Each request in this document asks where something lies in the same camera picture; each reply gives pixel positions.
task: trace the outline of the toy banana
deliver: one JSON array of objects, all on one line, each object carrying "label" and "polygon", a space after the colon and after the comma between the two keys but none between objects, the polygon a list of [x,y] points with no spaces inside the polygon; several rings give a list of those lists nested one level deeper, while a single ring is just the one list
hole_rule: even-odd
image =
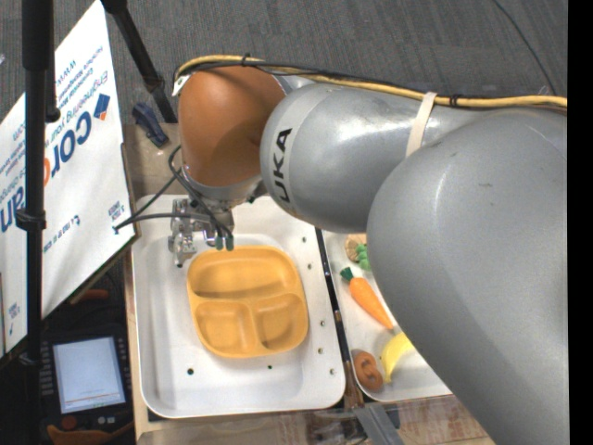
[{"label": "toy banana", "polygon": [[385,382],[391,382],[391,375],[396,368],[397,362],[401,356],[409,351],[413,350],[414,345],[402,331],[397,333],[394,337],[391,337],[389,341],[383,347],[381,351],[381,364],[385,369]]}]

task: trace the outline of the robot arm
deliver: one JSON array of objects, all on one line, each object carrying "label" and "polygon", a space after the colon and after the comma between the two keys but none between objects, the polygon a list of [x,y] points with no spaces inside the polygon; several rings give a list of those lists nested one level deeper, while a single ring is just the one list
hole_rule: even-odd
[{"label": "robot arm", "polygon": [[[267,192],[321,229],[366,232],[392,313],[493,440],[567,442],[566,117],[436,105],[406,157],[418,100],[263,74],[274,98],[260,117],[259,166],[230,173],[262,183],[233,198]],[[241,146],[252,148],[242,142],[232,159]],[[227,201],[241,182],[219,180],[211,196]]]}]

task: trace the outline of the orange plate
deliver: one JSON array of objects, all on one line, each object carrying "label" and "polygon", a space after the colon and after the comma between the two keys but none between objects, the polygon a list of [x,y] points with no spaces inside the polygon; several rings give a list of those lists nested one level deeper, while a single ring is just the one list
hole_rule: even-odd
[{"label": "orange plate", "polygon": [[207,250],[189,266],[187,293],[200,340],[220,356],[287,351],[309,329],[297,267],[278,248]]}]

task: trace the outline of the orange carrot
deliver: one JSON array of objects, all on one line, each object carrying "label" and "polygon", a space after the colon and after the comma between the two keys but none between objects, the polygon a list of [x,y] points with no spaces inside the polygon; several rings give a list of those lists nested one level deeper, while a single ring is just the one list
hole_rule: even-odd
[{"label": "orange carrot", "polygon": [[374,293],[371,284],[363,277],[355,277],[349,267],[340,272],[348,281],[350,295],[370,316],[387,329],[393,329],[393,323],[383,308],[381,300]]}]

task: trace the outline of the white banner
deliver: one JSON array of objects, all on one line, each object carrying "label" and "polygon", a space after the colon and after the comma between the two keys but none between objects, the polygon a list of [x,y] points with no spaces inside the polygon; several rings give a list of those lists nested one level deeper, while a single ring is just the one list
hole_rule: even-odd
[{"label": "white banner", "polygon": [[[56,51],[60,119],[45,128],[43,317],[134,237],[105,10],[96,0]],[[25,97],[0,125],[0,274],[5,352],[27,330]]]}]

